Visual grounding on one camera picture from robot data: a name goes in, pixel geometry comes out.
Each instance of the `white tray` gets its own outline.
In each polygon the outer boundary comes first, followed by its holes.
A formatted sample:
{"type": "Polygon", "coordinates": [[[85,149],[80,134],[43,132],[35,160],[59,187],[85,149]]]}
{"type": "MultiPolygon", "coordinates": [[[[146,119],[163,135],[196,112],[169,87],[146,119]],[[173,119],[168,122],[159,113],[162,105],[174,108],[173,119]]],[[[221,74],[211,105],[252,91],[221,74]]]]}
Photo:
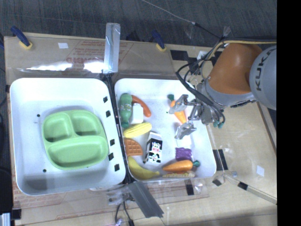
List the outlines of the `white tray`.
{"type": "MultiPolygon", "coordinates": [[[[178,119],[173,114],[169,114],[170,101],[167,98],[168,94],[174,94],[174,98],[177,100],[182,94],[189,95],[188,100],[191,101],[195,97],[176,80],[153,80],[153,79],[121,79],[115,84],[115,94],[117,103],[119,103],[120,96],[123,93],[129,93],[142,99],[152,112],[150,118],[144,117],[145,122],[152,124],[153,132],[162,135],[162,162],[154,164],[148,162],[143,163],[146,142],[149,133],[142,136],[133,138],[143,148],[143,156],[134,156],[134,159],[143,168],[159,171],[161,175],[166,174],[162,170],[162,166],[176,162],[175,160],[175,148],[187,147],[192,150],[192,156],[194,160],[198,160],[201,166],[196,170],[197,178],[207,178],[214,175],[216,172],[216,162],[212,151],[207,128],[200,121],[195,121],[194,125],[197,131],[193,132],[189,136],[185,136],[182,140],[176,140],[174,138],[176,128],[180,126],[178,119]]],[[[192,110],[192,106],[188,106],[185,109],[186,116],[189,116],[192,110]]],[[[163,178],[162,176],[148,181],[157,180],[170,180],[169,178],[163,178]]]]}
{"type": "Polygon", "coordinates": [[[22,78],[12,83],[10,101],[16,182],[23,193],[52,194],[108,187],[123,181],[126,169],[109,91],[103,82],[22,78]],[[71,109],[88,110],[101,120],[110,160],[107,156],[94,166],[75,170],[61,170],[51,164],[43,144],[42,123],[52,113],[71,109]]]}

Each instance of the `dark floor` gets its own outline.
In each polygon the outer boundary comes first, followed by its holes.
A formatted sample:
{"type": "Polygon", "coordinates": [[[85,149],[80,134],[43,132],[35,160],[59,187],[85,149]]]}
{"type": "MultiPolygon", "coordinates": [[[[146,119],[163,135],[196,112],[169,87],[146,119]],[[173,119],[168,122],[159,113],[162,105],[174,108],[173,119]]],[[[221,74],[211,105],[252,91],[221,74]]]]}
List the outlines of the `dark floor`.
{"type": "MultiPolygon", "coordinates": [[[[107,22],[121,25],[122,40],[136,32],[148,41],[156,29],[165,43],[208,47],[225,26],[231,28],[231,37],[277,35],[277,0],[0,0],[0,14],[4,36],[11,36],[15,25],[24,32],[104,38],[107,22]]],[[[0,51],[0,191],[7,195],[11,188],[3,183],[10,172],[5,85],[0,51]]],[[[0,214],[10,210],[11,203],[4,203],[10,199],[0,196],[0,214]]]]}

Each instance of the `orange carrot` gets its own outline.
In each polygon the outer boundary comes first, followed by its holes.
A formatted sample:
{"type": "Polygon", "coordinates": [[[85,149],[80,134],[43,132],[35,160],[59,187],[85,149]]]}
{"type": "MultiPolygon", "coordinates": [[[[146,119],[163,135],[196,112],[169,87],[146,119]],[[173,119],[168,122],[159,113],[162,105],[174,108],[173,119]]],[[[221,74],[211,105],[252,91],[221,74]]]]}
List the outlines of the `orange carrot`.
{"type": "MultiPolygon", "coordinates": [[[[175,105],[175,100],[173,100],[170,104],[170,107],[173,107],[175,105]]],[[[175,112],[174,113],[175,116],[179,119],[179,121],[184,124],[187,122],[187,119],[186,119],[186,115],[185,115],[185,112],[184,111],[179,111],[179,112],[175,112]]]]}
{"type": "Polygon", "coordinates": [[[168,172],[183,172],[183,171],[191,170],[193,166],[199,167],[200,166],[199,161],[194,161],[194,162],[190,160],[177,161],[175,163],[163,167],[163,170],[168,172]]]}
{"type": "Polygon", "coordinates": [[[151,116],[151,110],[149,109],[149,107],[141,99],[139,99],[137,96],[133,96],[132,95],[132,100],[133,100],[133,103],[139,103],[142,106],[142,108],[143,108],[143,114],[146,117],[150,117],[151,116]]]}

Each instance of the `green divided plate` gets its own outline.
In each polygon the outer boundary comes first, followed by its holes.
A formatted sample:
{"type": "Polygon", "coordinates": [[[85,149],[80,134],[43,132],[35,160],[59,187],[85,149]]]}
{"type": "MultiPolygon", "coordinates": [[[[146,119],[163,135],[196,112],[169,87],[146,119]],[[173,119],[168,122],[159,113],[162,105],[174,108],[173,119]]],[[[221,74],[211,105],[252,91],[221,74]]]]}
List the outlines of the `green divided plate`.
{"type": "Polygon", "coordinates": [[[109,152],[103,125],[87,110],[70,110],[47,116],[43,141],[51,163],[63,170],[95,165],[109,152]]]}

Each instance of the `toy bottle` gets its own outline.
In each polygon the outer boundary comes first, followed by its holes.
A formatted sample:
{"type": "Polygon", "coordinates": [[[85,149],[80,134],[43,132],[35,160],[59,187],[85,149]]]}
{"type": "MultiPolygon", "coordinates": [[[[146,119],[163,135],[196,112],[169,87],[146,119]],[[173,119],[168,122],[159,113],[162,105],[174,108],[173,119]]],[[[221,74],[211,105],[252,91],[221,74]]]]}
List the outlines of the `toy bottle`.
{"type": "Polygon", "coordinates": [[[122,94],[120,97],[120,117],[121,117],[121,126],[123,128],[129,127],[129,118],[132,115],[132,96],[130,94],[122,94]]]}

